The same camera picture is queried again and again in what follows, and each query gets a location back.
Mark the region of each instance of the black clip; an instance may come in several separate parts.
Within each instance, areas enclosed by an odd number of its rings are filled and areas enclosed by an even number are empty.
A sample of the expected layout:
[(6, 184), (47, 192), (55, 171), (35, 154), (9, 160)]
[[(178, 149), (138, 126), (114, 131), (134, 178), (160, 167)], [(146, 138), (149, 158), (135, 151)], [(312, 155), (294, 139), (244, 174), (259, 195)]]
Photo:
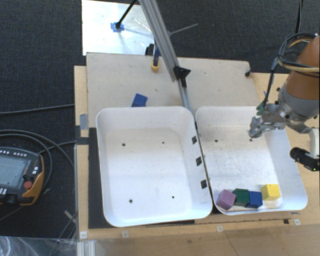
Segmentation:
[(187, 88), (187, 82), (186, 82), (186, 77), (187, 75), (189, 75), (189, 73), (191, 72), (190, 69), (186, 69), (180, 66), (175, 66), (173, 68), (173, 72), (175, 74), (175, 78), (176, 79), (180, 79), (181, 80), (181, 85), (183, 88)]

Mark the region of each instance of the purple block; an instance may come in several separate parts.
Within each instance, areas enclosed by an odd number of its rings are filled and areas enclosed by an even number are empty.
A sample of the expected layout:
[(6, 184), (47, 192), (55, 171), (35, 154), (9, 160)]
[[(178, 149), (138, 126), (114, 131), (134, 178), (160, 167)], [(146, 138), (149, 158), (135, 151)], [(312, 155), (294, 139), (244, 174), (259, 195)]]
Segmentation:
[(235, 203), (236, 195), (229, 190), (222, 190), (215, 204), (222, 209), (229, 210)]

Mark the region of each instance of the metal pole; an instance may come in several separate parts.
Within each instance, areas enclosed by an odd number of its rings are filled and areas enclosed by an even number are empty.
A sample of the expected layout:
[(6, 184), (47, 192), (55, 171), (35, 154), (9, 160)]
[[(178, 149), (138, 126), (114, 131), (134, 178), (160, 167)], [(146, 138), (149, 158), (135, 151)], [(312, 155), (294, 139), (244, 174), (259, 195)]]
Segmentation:
[(186, 27), (184, 27), (184, 28), (178, 29), (178, 30), (173, 31), (173, 32), (170, 32), (170, 31), (168, 30), (169, 37), (171, 37), (171, 36), (172, 36), (173, 34), (175, 34), (175, 33), (179, 33), (179, 32), (182, 32), (182, 31), (191, 29), (191, 28), (193, 28), (193, 27), (195, 27), (195, 26), (198, 26), (198, 25), (199, 25), (199, 24), (196, 23), (196, 24), (193, 24), (193, 25), (191, 25), (191, 26), (186, 26)]
[(169, 72), (172, 81), (178, 81), (179, 90), (181, 94), (182, 104), (185, 108), (191, 111), (188, 90), (183, 86), (181, 78), (177, 78), (174, 72), (175, 67), (179, 67), (176, 52), (171, 43), (166, 25), (161, 16), (158, 4), (156, 0), (140, 0), (140, 5), (151, 28), (154, 40), (159, 47), (161, 56), (165, 63), (165, 66)]
[(125, 17), (127, 16), (127, 14), (130, 12), (131, 8), (134, 6), (134, 4), (137, 2), (138, 0), (133, 0), (128, 9), (126, 9), (125, 13), (122, 15), (121, 19), (115, 24), (115, 28), (118, 30), (121, 26), (122, 21), (125, 19)]

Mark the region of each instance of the black cable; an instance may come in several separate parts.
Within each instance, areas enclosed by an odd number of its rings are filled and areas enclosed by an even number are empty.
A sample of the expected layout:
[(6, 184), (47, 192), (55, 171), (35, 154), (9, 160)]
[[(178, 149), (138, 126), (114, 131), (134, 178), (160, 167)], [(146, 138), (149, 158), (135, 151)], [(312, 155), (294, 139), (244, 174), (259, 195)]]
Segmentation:
[(66, 105), (59, 105), (59, 106), (48, 106), (48, 107), (40, 107), (40, 108), (33, 108), (33, 109), (26, 109), (26, 110), (0, 112), (0, 116), (9, 116), (9, 115), (16, 115), (16, 114), (31, 113), (31, 112), (40, 112), (40, 111), (46, 111), (46, 110), (57, 110), (57, 109), (74, 107), (74, 106), (75, 106), (75, 104), (66, 104)]
[(135, 3), (137, 2), (137, 0), (133, 0), (129, 7), (126, 9), (126, 11), (124, 12), (124, 14), (122, 15), (122, 17), (120, 18), (120, 20), (115, 24), (115, 28), (118, 30), (120, 29), (121, 23), (122, 21), (125, 19), (125, 17), (127, 16), (127, 14), (130, 12), (131, 8), (135, 5)]
[(74, 233), (76, 232), (76, 229), (77, 229), (77, 227), (74, 226), (73, 229), (71, 230), (71, 232), (69, 233), (69, 235), (66, 238), (70, 239), (74, 235)]
[(269, 98), (269, 93), (271, 90), (271, 86), (274, 82), (274, 74), (276, 72), (276, 68), (278, 66), (278, 62), (277, 62), (277, 58), (275, 58), (272, 62), (271, 68), (270, 68), (270, 77), (269, 77), (269, 82), (268, 82), (268, 87), (264, 96), (264, 100), (262, 102), (262, 107), (264, 108), (268, 102), (268, 98)]
[[(65, 145), (69, 145), (69, 144), (76, 144), (76, 141), (75, 140), (67, 141), (67, 142), (59, 143), (57, 145), (58, 146), (65, 146)], [(53, 150), (55, 148), (56, 148), (56, 146), (50, 146), (50, 147), (48, 147), (48, 150)], [(42, 151), (38, 152), (38, 154), (42, 154), (42, 153), (45, 153), (45, 152), (46, 152), (45, 150), (42, 150)]]
[(43, 183), (43, 187), (42, 187), (42, 191), (43, 191), (45, 189), (45, 187), (47, 186), (50, 178), (51, 178), (52, 170), (53, 170), (53, 160), (52, 160), (52, 156), (51, 156), (51, 153), (50, 153), (48, 147), (45, 144), (43, 144), (40, 140), (38, 140), (38, 139), (36, 139), (34, 137), (31, 137), (29, 135), (25, 135), (25, 134), (7, 133), (7, 134), (0, 134), (0, 138), (1, 137), (21, 137), (21, 138), (25, 138), (25, 139), (28, 139), (28, 140), (31, 140), (33, 142), (38, 143), (47, 152), (47, 154), (49, 156), (50, 167), (49, 167), (49, 172), (48, 172), (46, 181)]
[(67, 153), (55, 142), (53, 142), (52, 140), (39, 135), (37, 133), (31, 132), (31, 131), (25, 131), (25, 130), (15, 130), (15, 129), (9, 129), (9, 130), (0, 130), (0, 134), (3, 133), (17, 133), (17, 134), (25, 134), (28, 136), (34, 136), (36, 138), (42, 139), (48, 143), (51, 143), (52, 145), (54, 145), (65, 157), (66, 159), (69, 161), (69, 163), (71, 164), (73, 170), (75, 169), (74, 163), (72, 162), (72, 160), (70, 159), (70, 157), (67, 155)]
[(13, 210), (12, 212), (8, 213), (6, 216), (3, 216), (2, 218), (0, 218), (0, 222), (3, 221), (4, 219), (8, 218), (9, 216), (11, 216), (12, 214), (15, 214), (16, 212), (20, 211), (23, 207), (25, 207), (24, 205), (20, 206), (19, 208)]
[(295, 56), (299, 56), (300, 55), (300, 53), (301, 53), (301, 51), (300, 50), (293, 50), (293, 49), (290, 49), (290, 50), (287, 50), (285, 53), (284, 53), (284, 55), (286, 56), (286, 55), (295, 55)]
[(300, 0), (299, 2), (299, 10), (298, 10), (298, 15), (296, 18), (296, 25), (295, 25), (295, 33), (298, 33), (300, 30), (300, 24), (301, 24), (301, 12), (302, 12), (302, 6), (303, 6), (304, 1)]
[(304, 75), (304, 76), (307, 76), (307, 77), (319, 78), (318, 75), (306, 74), (306, 73), (303, 73), (303, 72), (300, 72), (300, 71), (294, 71), (294, 72), (299, 73), (299, 74)]
[(288, 36), (285, 41), (282, 43), (282, 45), (279, 48), (278, 51), (278, 59), (285, 65), (291, 65), (299, 68), (314, 68), (313, 66), (304, 65), (292, 61), (288, 61), (285, 59), (285, 56), (287, 55), (287, 52), (290, 51), (289, 47), (297, 40), (312, 40), (316, 37), (315, 34), (312, 33), (295, 33), (293, 35)]
[[(63, 236), (64, 232), (66, 232), (67, 228), (69, 227), (69, 225), (71, 224), (71, 222), (74, 220), (74, 218), (77, 216), (78, 211), (76, 211), (74, 213), (74, 215), (70, 218), (70, 220), (68, 221), (68, 223), (65, 225), (64, 229), (61, 231), (59, 237), (57, 239), (61, 239), (61, 237)], [(52, 247), (49, 256), (52, 256), (52, 253), (54, 252), (54, 250), (56, 249), (57, 243)]]

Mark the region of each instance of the wooden block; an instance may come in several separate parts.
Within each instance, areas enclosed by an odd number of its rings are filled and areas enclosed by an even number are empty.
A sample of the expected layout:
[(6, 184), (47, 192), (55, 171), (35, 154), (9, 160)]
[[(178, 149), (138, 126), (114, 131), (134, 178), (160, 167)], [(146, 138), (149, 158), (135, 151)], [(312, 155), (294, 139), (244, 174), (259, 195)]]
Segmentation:
[(249, 190), (248, 189), (240, 189), (236, 188), (234, 191), (232, 191), (236, 195), (234, 205), (235, 206), (243, 206), (245, 207), (247, 204), (249, 204)]
[(215, 204), (222, 209), (229, 210), (235, 203), (236, 195), (229, 190), (222, 190), (215, 202)]
[(145, 107), (147, 99), (148, 97), (136, 93), (131, 107)]
[(247, 208), (257, 209), (264, 204), (261, 192), (249, 191), (249, 200), (250, 202), (245, 206)]
[(267, 201), (274, 201), (280, 197), (280, 190), (278, 184), (266, 184), (261, 188), (262, 199)]

